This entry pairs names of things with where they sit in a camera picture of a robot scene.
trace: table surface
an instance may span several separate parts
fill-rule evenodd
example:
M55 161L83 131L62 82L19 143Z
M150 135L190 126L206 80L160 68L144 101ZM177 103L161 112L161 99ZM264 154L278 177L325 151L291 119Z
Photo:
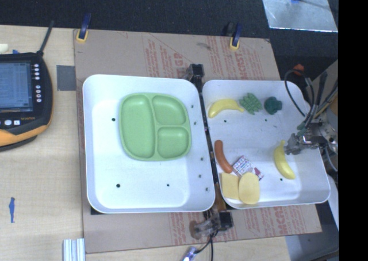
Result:
M0 25L9 52L36 52L46 27ZM57 91L57 65L74 66L73 29L53 28L44 50L53 80L49 128L35 141L0 152L0 260L63 260L64 239L83 238L76 92ZM14 198L14 219L9 203ZM290 260L284 237L214 243L214 260ZM180 260L177 247L87 254L86 260ZM210 260L209 247L195 259Z

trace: tray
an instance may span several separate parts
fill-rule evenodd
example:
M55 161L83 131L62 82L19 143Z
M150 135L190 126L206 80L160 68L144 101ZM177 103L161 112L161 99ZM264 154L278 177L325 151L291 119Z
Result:
M118 119L122 146L134 159L174 160L189 152L188 112L172 95L129 94L120 103Z
M288 82L288 88L297 105L307 113L309 106L300 89L291 82ZM244 155L264 175L259 181L260 199L257 204L247 205L224 198L226 203L235 209L247 209L325 202L330 194L330 185L319 149L305 149L301 154L286 156L296 179L286 179L276 169L274 149L281 140L287 141L292 133L296 133L296 127L304 119L288 96L284 81L210 80L202 91L207 112L218 99L238 101L248 93L253 93L262 105L268 97L274 96L282 102L282 109L273 115L268 114L264 107L254 115L247 111L224 110L213 118L207 118L212 144L216 140L223 141L227 160L234 163ZM217 166L219 177L222 172Z
M196 87L183 79L92 75L83 83L87 197L101 213L200 212L214 203L214 185ZM170 95L186 108L188 152L177 159L129 156L118 127L122 99Z

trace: green plate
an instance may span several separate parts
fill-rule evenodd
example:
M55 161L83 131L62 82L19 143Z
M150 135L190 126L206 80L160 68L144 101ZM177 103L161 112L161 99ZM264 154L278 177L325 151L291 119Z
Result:
M119 130L125 152L137 160L174 160L190 149L187 110L171 95L137 93L124 97L119 108Z

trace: device screen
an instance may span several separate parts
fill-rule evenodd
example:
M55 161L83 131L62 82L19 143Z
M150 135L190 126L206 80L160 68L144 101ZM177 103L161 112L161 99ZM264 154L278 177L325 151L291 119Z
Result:
M0 112L31 112L30 62L0 63Z

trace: yellow banana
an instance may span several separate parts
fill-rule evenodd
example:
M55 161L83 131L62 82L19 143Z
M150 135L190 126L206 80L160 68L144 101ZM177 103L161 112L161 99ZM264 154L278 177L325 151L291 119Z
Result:
M243 112L244 109L238 105L237 101L230 98L219 99L214 102L208 110L208 117L213 118L223 110L238 110Z
M285 158L285 152L283 151L283 145L285 140L281 140L280 145L274 150L274 160L277 170L287 179L295 179L295 173L290 168Z

